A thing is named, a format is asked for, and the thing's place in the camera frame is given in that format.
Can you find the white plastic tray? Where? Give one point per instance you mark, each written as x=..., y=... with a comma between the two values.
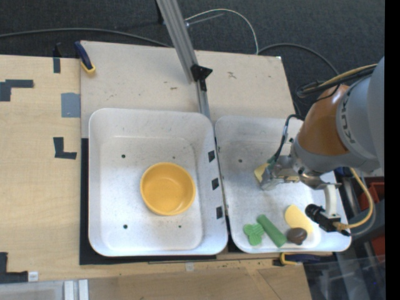
x=247, y=195
x=118, y=192

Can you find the green broccoli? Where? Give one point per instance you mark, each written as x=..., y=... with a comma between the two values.
x=253, y=233

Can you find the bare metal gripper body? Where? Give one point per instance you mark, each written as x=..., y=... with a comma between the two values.
x=282, y=177

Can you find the pale yellow half-round slice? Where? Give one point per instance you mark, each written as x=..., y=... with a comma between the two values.
x=297, y=217

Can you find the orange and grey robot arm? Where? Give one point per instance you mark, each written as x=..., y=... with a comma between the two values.
x=325, y=130

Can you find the pale flat board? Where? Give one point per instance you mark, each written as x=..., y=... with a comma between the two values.
x=140, y=73

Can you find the yellow bowl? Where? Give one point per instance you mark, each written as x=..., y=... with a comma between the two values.
x=167, y=188

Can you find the brown round toy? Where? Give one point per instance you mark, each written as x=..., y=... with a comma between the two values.
x=297, y=235

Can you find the green cylinder toy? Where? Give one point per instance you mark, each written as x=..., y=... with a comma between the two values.
x=271, y=230

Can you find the pale yellow wedge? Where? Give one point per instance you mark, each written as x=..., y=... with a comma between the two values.
x=260, y=170

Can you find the black cylinder on white bracket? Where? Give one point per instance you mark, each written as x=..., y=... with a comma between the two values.
x=326, y=219

